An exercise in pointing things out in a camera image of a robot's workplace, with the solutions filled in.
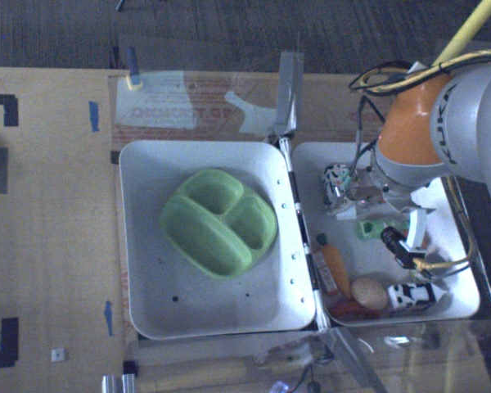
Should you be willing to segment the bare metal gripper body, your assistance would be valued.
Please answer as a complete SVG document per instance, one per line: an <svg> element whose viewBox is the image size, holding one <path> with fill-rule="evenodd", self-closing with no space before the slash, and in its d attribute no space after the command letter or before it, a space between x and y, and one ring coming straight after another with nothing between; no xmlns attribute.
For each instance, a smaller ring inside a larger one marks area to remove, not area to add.
<svg viewBox="0 0 491 393"><path fill-rule="evenodd" d="M356 169L349 184L349 200L356 205L359 214L379 207L390 208L383 192L371 181L370 174L367 167Z"/></svg>

